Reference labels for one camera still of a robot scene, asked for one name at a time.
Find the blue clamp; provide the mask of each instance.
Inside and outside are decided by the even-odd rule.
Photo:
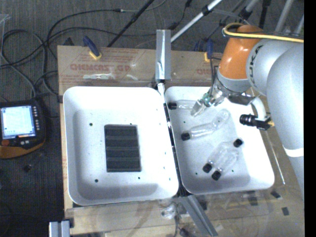
[[[97,49],[96,45],[93,43],[91,39],[89,39],[87,36],[83,37],[83,43],[85,46],[88,46],[90,48],[89,54],[95,59],[99,60],[102,56],[102,54]]]

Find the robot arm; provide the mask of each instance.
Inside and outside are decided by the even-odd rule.
[[[262,31],[239,26],[237,32]],[[268,129],[272,118],[286,154],[297,176],[304,199],[304,44],[276,39],[229,39],[216,79],[200,99],[192,115],[205,107],[231,102],[253,104],[258,116],[240,117],[240,122]],[[253,87],[267,97],[271,117],[262,111],[260,101],[245,95]]]

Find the emergency stop button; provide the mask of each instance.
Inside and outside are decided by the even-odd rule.
[[[10,141],[9,140],[2,140],[1,145],[3,145],[4,147],[7,147],[10,145]]]

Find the gray floor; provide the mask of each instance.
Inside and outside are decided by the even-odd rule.
[[[56,26],[52,34],[70,27],[89,27],[106,30],[105,33],[96,30],[72,29],[64,31],[50,41],[51,52],[47,51],[47,61],[44,64],[44,52],[40,48],[31,58],[16,65],[15,69],[24,73],[35,82],[44,72],[57,70],[56,46],[71,38],[74,45],[83,45],[82,37],[89,36],[97,46],[107,46],[148,0],[0,0],[0,13],[8,14],[5,22],[5,33],[19,30],[7,35],[4,40],[2,65],[22,59],[45,41],[49,29],[60,19],[89,10],[124,9],[127,12],[113,11],[94,12],[68,18]],[[164,0],[155,0],[149,8],[159,5]],[[184,11],[187,0],[166,0],[161,6],[145,11],[139,19],[119,38],[112,47],[118,48],[149,48],[155,49],[156,29],[166,29],[172,23],[178,22]],[[177,33],[188,24],[201,8],[213,0],[193,0],[185,11],[180,25],[172,31]],[[216,9],[231,11],[241,0],[223,0]],[[273,31],[277,25],[286,0],[272,0],[269,6],[265,31]],[[248,22],[259,24],[262,11],[262,1],[256,4]],[[304,0],[296,0],[285,22],[288,30],[293,31],[304,14]],[[192,51],[199,40],[210,36],[226,15],[211,13],[181,35],[172,44],[173,50]],[[228,18],[226,23],[234,22]],[[227,38],[221,34],[220,28],[211,36],[214,42],[214,52],[223,52]],[[58,91],[56,73],[46,77],[46,85],[53,92]],[[47,92],[40,81],[37,84],[39,93]],[[12,67],[2,67],[0,70],[0,98],[8,101],[29,99],[31,87]],[[24,157],[0,160],[0,214],[8,214],[8,206],[13,216],[0,216],[0,236],[8,223],[7,236],[47,236],[47,222],[63,218],[63,187],[61,173],[60,123],[58,119],[58,101],[55,94],[41,98],[47,115],[47,140],[45,145]],[[32,169],[25,171],[24,166],[30,164]]]

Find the yellow cable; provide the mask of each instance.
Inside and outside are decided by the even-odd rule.
[[[228,31],[228,29],[232,26],[242,26],[241,23],[230,23],[222,29],[222,33],[229,37],[239,37],[239,38],[251,38],[251,39],[271,39],[271,40],[284,40],[284,41],[292,41],[292,42],[299,42],[304,43],[303,39],[292,38],[292,37],[284,37],[284,36],[276,36],[276,35],[266,35],[264,32],[263,34],[252,34],[252,33],[233,33]]]

